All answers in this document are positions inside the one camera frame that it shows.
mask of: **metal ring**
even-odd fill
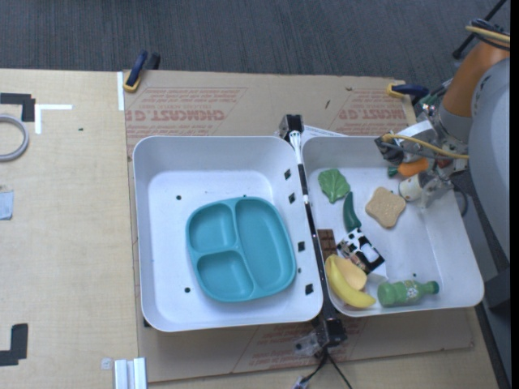
[[[16,150],[9,154],[0,154],[0,162],[17,159],[22,154],[24,154],[29,144],[29,133],[27,131],[27,127],[18,118],[14,118],[10,115],[0,115],[0,122],[8,122],[14,126],[17,126],[24,135],[24,140],[22,141],[22,144],[18,148],[16,148]]]

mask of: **blue plate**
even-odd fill
[[[249,301],[279,293],[295,277],[290,237],[277,209],[240,197],[194,211],[187,249],[200,287],[218,301]]]

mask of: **toy bread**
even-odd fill
[[[404,209],[404,198],[383,187],[378,187],[366,204],[366,213],[385,228],[392,228]]]

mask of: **black corner marking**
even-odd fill
[[[0,104],[22,105],[22,121],[34,122],[34,105],[36,100],[31,94],[0,94]]]
[[[11,328],[11,349],[0,351],[0,366],[18,365],[18,360],[27,359],[29,326],[15,324]]]

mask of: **toy bottle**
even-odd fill
[[[440,286],[436,281],[420,283],[415,280],[404,280],[379,285],[377,297],[383,307],[407,306],[418,303],[427,294],[437,294]]]

